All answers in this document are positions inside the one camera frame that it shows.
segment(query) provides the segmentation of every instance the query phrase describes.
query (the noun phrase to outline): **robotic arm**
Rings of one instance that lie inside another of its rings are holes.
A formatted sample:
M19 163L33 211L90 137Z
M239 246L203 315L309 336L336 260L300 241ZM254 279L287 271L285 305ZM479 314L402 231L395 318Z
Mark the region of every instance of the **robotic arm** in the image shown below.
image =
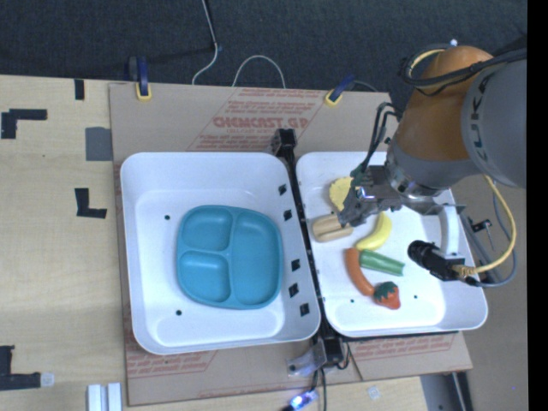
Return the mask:
M422 77L415 79L416 66L432 56ZM379 107L366 159L350 174L351 187L338 213L342 226L357 226L373 214L402 206L439 214L444 208L433 198L474 174L511 187L527 186L525 50L492 57L474 47L435 45L407 60L403 78L415 90L386 162L368 165L384 138L387 115L380 123L380 114L385 104ZM420 256L417 248L410 251L414 260Z

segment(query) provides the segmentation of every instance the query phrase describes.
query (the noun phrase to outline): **cardboard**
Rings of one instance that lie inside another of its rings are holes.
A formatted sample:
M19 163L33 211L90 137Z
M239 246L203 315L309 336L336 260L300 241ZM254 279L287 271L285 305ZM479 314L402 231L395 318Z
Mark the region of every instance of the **cardboard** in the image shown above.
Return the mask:
M148 354L135 342L128 298L120 166L137 152L272 152L272 137L278 128L295 130L296 157L313 151L366 151L377 108L390 101L388 95L348 92L336 106L329 106L324 102L326 92L321 91L155 84L152 99L142 102L136 97L134 83L112 83L109 89L128 403L306 389L311 379L290 377L286 361L305 353L309 342L169 357ZM390 117L386 135L393 135L395 129L396 120ZM382 338L353 342L349 347L351 363L346 370L329 372L328 384L471 368L460 332Z

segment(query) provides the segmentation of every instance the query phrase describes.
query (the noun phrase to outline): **light wood surface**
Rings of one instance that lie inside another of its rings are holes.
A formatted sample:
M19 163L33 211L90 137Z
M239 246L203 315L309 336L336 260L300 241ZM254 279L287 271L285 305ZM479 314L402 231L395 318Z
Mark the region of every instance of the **light wood surface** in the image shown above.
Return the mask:
M1 111L48 111L46 121L19 121L16 139L0 140L0 345L15 345L13 373L55 375L51 388L0 391L2 411L85 409L86 387L110 382L122 384L127 401L113 166L87 162L85 151L86 128L110 127L108 81L85 88L81 101L72 80L0 76ZM106 218L76 217L75 188L89 188L90 207L106 208ZM139 409L274 410L296 393ZM329 410L426 410L416 377L334 385L327 394Z

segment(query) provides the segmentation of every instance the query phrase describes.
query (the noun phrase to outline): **blue plate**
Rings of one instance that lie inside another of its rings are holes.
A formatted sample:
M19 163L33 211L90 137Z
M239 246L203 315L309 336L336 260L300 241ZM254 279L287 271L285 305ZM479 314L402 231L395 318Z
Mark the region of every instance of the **blue plate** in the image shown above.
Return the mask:
M177 236L177 279L191 299L256 309L280 292L282 237L264 214L227 205L189 211Z

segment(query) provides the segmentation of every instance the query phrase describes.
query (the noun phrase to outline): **white tray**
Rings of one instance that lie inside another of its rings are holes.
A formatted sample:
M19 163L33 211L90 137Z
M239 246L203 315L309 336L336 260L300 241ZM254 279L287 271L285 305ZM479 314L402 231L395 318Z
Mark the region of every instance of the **white tray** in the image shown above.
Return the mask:
M288 172L278 158L248 152L138 153L122 164L121 184L132 324L141 347L178 354L300 341L315 333L319 306ZM187 211L203 205L259 211L279 228L283 282L268 306L210 307L181 291L177 230Z
M397 310L381 307L372 297L360 294L345 269L343 250L371 232L375 218L354 229L351 236L335 241L317 242L312 234L316 217L331 213L329 186L348 176L363 161L364 152L311 152L297 164L297 177L305 206L319 287L325 302L326 318L346 337L378 337L401 334L461 331L480 327L487 317L482 289L461 282L442 282L407 256L412 241L434 241L439 246L441 229L438 217L422 217L403 207L390 212L393 229L379 253L405 263L402 277L366 270L371 283L393 281L400 288L402 306ZM373 155L372 164L382 164L385 153ZM439 204L454 204L450 191L437 198ZM471 264L472 256L462 226L459 227L459 253Z

